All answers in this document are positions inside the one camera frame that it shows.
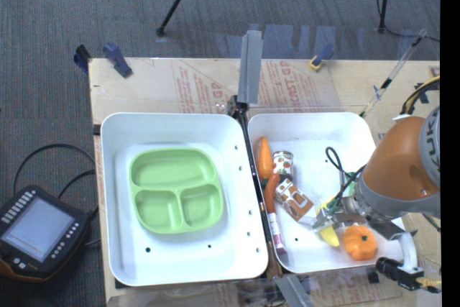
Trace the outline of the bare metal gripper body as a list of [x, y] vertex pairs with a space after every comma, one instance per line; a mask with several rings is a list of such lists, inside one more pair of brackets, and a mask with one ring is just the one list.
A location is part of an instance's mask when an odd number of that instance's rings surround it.
[[345, 196], [341, 199], [340, 208], [339, 214], [359, 214], [360, 223], [366, 223], [370, 220], [371, 207], [362, 197]]

